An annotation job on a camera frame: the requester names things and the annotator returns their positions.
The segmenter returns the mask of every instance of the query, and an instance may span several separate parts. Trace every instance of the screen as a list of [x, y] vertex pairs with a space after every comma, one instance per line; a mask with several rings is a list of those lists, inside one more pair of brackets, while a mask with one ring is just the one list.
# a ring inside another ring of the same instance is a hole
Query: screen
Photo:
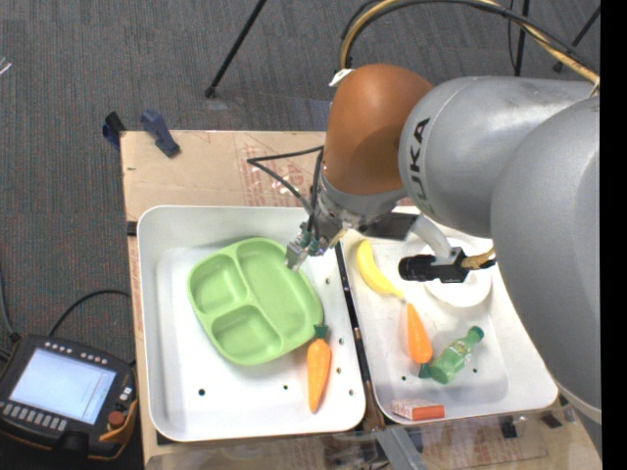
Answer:
[[93, 425], [116, 371], [36, 349], [10, 400]]

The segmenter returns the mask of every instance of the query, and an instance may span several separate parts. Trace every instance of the toy carrot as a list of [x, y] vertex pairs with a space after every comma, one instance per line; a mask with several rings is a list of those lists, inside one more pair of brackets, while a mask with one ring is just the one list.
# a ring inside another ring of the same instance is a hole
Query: toy carrot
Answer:
[[307, 349], [307, 380], [310, 411], [316, 412], [329, 376], [331, 347], [325, 340], [328, 326], [316, 324], [313, 328], [315, 329], [315, 338]]
[[408, 303], [408, 347], [414, 362], [426, 364], [433, 356], [431, 341], [415, 307]]

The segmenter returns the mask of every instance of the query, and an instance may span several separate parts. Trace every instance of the toy bottle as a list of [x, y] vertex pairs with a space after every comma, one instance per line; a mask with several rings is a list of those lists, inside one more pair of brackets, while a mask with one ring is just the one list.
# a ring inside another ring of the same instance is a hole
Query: toy bottle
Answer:
[[468, 329], [463, 338], [457, 338], [430, 364], [431, 377], [439, 383], [451, 383], [455, 375], [468, 363], [474, 346], [483, 339], [478, 326]]

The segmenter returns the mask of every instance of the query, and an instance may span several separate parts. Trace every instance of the toy banana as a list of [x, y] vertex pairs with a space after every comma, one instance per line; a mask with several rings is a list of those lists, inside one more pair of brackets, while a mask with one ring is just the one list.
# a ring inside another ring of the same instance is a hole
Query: toy banana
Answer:
[[374, 260], [374, 253], [370, 241], [363, 239], [357, 247], [357, 267], [360, 275], [367, 286], [377, 294], [386, 295], [393, 294], [398, 298], [403, 297], [403, 291], [400, 291], [392, 282], [383, 274]]

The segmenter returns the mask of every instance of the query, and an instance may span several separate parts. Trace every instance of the white tray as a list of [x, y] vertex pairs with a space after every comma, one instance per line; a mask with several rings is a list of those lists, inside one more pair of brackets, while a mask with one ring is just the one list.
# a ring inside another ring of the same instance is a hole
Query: white tray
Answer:
[[333, 353], [315, 414], [306, 345], [264, 364], [235, 365], [214, 348], [187, 298], [187, 275], [198, 260], [253, 236], [287, 245], [306, 220], [300, 208], [202, 206], [159, 206], [139, 219], [149, 412], [164, 436], [200, 442], [331, 433], [362, 420], [362, 376], [334, 253], [301, 268], [324, 307]]
[[[399, 212], [418, 213], [415, 208]], [[492, 242], [442, 227], [451, 239], [486, 252]], [[456, 307], [437, 300], [424, 283], [403, 280], [398, 273], [402, 258], [420, 254], [426, 244], [410, 234], [406, 242], [369, 237], [379, 268], [412, 302], [431, 339], [434, 356], [453, 339], [480, 326], [484, 339], [471, 360], [448, 385], [418, 377], [419, 366], [408, 354], [406, 308], [394, 296], [378, 296], [363, 282], [355, 250], [363, 236], [350, 231], [342, 239], [353, 299], [377, 402], [383, 413], [402, 424], [415, 424], [392, 412], [393, 400], [421, 399], [445, 407], [444, 419], [527, 411], [555, 401], [557, 387], [527, 335], [506, 292], [498, 264], [489, 268], [492, 289], [479, 305]]]

